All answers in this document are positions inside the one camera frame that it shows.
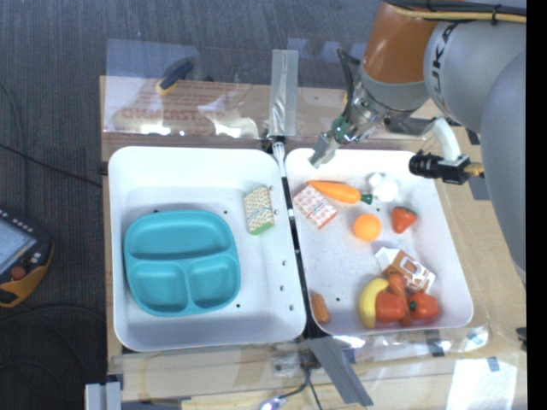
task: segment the banana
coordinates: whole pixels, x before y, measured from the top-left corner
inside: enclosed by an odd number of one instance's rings
[[[362,323],[367,328],[374,328],[376,325],[376,296],[387,289],[389,282],[385,278],[375,278],[368,283],[359,298],[359,315]]]

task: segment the multimeter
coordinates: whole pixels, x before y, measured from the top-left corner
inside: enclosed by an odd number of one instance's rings
[[[0,307],[15,307],[48,270],[53,241],[26,217],[0,205]]]

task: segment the teal divided plate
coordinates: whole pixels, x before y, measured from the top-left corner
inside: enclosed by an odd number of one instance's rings
[[[147,214],[123,245],[129,290],[155,316],[186,316],[228,305],[239,292],[238,251],[228,224],[209,211]]]

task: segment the toy orange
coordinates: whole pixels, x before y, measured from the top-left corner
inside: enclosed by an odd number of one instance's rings
[[[365,242],[372,242],[381,230],[382,224],[378,217],[370,213],[361,214],[353,224],[353,232]]]

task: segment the dark gray floor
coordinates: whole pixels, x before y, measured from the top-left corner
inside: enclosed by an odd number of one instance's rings
[[[14,111],[6,94],[0,93],[0,143],[91,181],[68,177],[0,148],[0,205],[32,218],[56,242],[50,270],[38,289],[24,305],[0,311],[0,408],[83,408],[84,384],[105,379],[104,323],[89,312],[105,315],[97,167],[98,80],[107,71],[108,41],[259,53],[287,48],[289,38],[342,38],[349,44],[365,44],[378,4],[379,0],[0,0],[0,81],[16,106]],[[317,83],[309,77],[301,82]],[[85,311],[49,308],[41,316],[27,313],[28,308],[59,305]],[[14,360],[40,366],[9,365]]]

